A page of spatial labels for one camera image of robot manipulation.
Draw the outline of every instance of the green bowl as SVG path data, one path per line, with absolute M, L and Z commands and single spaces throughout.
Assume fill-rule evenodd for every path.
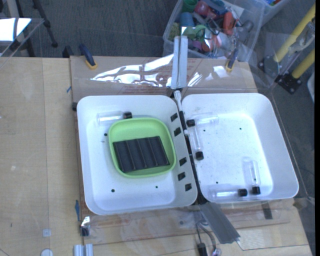
M 163 149 L 168 159 L 168 165 L 139 169 L 130 172 L 123 172 L 121 170 L 113 143 L 158 136 L 161 139 Z M 171 171 L 176 165 L 176 152 L 170 132 L 167 126 L 159 119 L 140 117 L 117 121 L 109 128 L 108 139 L 114 166 L 116 170 L 125 177 L 142 178 L 161 175 Z

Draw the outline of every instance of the plastic storage box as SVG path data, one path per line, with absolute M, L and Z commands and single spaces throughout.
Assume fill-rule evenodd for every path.
M 190 94 L 182 109 L 184 125 L 176 102 L 167 96 L 87 96 L 78 102 L 84 197 L 93 213 L 185 207 L 200 193 L 217 203 L 296 195 L 295 170 L 268 98 L 259 93 Z M 112 124 L 97 119 L 106 111 L 130 111 L 133 119 L 163 122 L 176 154 L 172 170 L 135 178 L 120 174 L 109 147 Z
M 278 12 L 280 12 L 291 0 L 281 0 L 275 5 L 270 5 L 266 0 L 259 0 L 264 6 L 264 14 L 262 20 L 262 26 L 271 20 Z
M 228 0 L 223 1 L 225 6 L 230 6 L 231 9 L 237 14 L 241 23 L 247 20 L 253 22 L 253 28 L 249 32 L 245 43 L 239 43 L 238 60 L 241 62 L 248 62 L 255 44 L 257 42 L 262 21 L 264 18 L 264 8 L 267 5 L 263 0 Z M 178 23 L 180 13 L 182 11 L 183 0 L 178 0 L 174 7 L 168 24 L 163 34 L 163 56 L 167 56 L 174 52 L 174 42 L 170 40 L 170 33 L 174 23 Z M 202 54 L 196 50 L 188 49 L 188 58 L 209 58 L 207 55 Z

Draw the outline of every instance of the white tray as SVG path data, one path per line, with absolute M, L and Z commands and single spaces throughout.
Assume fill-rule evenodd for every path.
M 175 102 L 166 96 L 119 95 L 88 96 L 77 104 L 80 154 L 84 198 L 88 208 L 98 215 L 120 214 L 191 205 L 198 191 L 190 164 L 188 149 Z M 114 167 L 109 149 L 110 126 L 100 126 L 99 113 L 123 111 L 133 117 L 153 117 L 164 122 L 173 140 L 177 164 L 166 174 L 130 178 Z M 180 128 L 179 135 L 174 130 Z M 180 166 L 180 160 L 187 162 Z M 181 180 L 178 175 L 184 173 Z
M 203 196 L 210 202 L 275 200 L 294 197 L 299 183 L 271 102 L 258 93 L 191 94 L 182 101 L 185 120 L 217 115 L 215 125 L 199 129 L 203 160 L 195 167 Z M 261 194 L 254 195 L 244 158 L 256 162 Z M 244 197 L 215 197 L 247 189 Z
M 201 193 L 210 202 L 229 203 L 291 198 L 299 189 L 277 118 L 270 101 L 258 93 L 192 94 L 182 101 L 185 120 L 201 113 L 214 113 L 216 125 L 200 133 L 203 160 L 195 160 Z M 122 111 L 135 117 L 164 122 L 171 134 L 177 164 L 166 174 L 130 178 L 115 169 L 108 126 L 98 123 L 99 113 Z M 98 215 L 120 214 L 189 206 L 198 190 L 174 100 L 161 95 L 88 96 L 77 105 L 84 197 Z M 182 131 L 175 136 L 174 131 Z M 243 159 L 256 162 L 261 194 L 251 193 L 250 177 Z M 180 166 L 181 159 L 187 162 Z M 247 189 L 244 197 L 213 197 L 214 192 Z

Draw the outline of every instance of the clear plastic tube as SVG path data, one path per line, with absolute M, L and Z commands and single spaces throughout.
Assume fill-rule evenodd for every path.
M 225 200 L 225 199 L 234 199 L 239 197 L 246 197 L 248 191 L 245 188 L 230 188 L 223 190 L 211 190 L 211 198 L 214 201 Z
M 247 182 L 252 186 L 252 194 L 259 195 L 260 192 L 260 175 L 258 163 L 250 157 L 244 157 L 242 160 L 242 169 Z
M 119 121 L 121 119 L 127 119 L 130 117 L 132 117 L 132 114 L 130 112 L 110 111 L 110 112 L 98 113 L 97 121 L 100 126 L 106 126 L 115 121 Z
M 217 125 L 218 116 L 213 113 L 203 113 L 187 120 L 186 124 L 190 129 L 191 143 L 197 160 L 204 159 L 202 140 L 199 136 L 199 128 L 203 125 Z

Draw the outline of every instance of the yellow pole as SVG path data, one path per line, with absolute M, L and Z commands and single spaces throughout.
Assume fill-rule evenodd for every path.
M 276 52 L 273 56 L 273 60 L 275 62 L 281 62 L 284 56 L 286 56 L 289 47 L 296 41 L 297 37 L 304 30 L 305 26 L 311 22 L 312 18 L 316 15 L 316 3 L 310 8 L 304 18 L 300 21 L 300 23 L 295 27 L 294 31 L 291 33 L 289 38 L 284 42 L 281 48 Z
M 301 75 L 315 62 L 315 49 L 313 49 L 307 57 L 292 71 L 293 78 L 298 79 Z

